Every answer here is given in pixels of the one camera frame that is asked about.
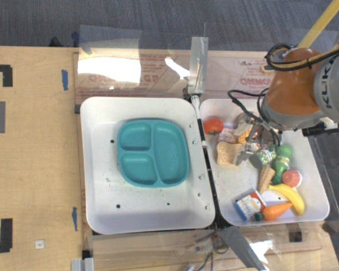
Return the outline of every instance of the yellow cable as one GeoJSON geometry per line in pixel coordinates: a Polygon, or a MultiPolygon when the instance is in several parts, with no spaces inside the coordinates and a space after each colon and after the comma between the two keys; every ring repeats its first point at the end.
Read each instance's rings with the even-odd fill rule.
{"type": "Polygon", "coordinates": [[[318,18],[303,40],[298,44],[298,48],[309,48],[319,34],[325,29],[329,22],[339,11],[339,0],[333,0],[318,18]]]}

